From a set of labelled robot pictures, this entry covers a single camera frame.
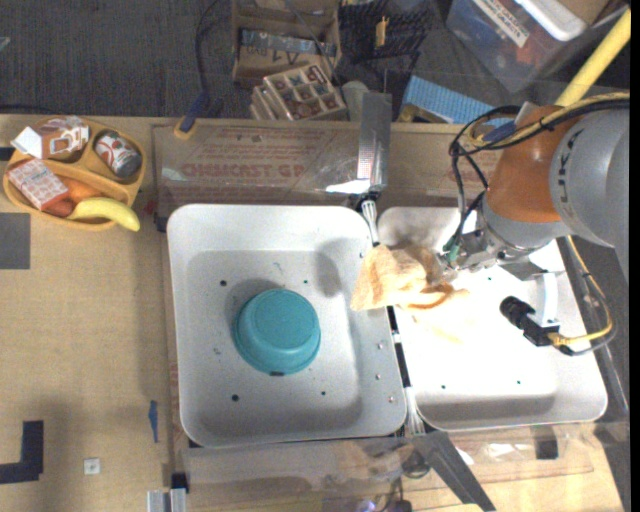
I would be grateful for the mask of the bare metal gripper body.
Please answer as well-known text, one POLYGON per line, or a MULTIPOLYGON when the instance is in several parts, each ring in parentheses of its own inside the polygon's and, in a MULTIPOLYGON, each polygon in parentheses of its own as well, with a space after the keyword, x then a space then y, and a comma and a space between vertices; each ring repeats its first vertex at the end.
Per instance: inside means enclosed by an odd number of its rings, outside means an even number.
POLYGON ((438 260, 451 270, 476 272, 504 259, 509 244, 491 230, 455 232, 438 253, 438 260))

